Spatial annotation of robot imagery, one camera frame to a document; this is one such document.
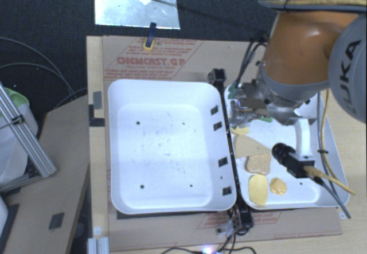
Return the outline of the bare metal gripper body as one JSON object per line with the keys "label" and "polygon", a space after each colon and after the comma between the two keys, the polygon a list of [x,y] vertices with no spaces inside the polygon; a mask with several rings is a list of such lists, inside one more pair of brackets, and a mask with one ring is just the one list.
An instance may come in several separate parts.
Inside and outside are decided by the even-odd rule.
{"label": "bare metal gripper body", "polygon": [[295,113],[303,100],[290,100],[278,95],[266,85],[263,79],[254,79],[238,88],[238,110],[254,110],[260,117],[273,118],[284,126],[295,125],[301,119],[310,124],[310,118]]}

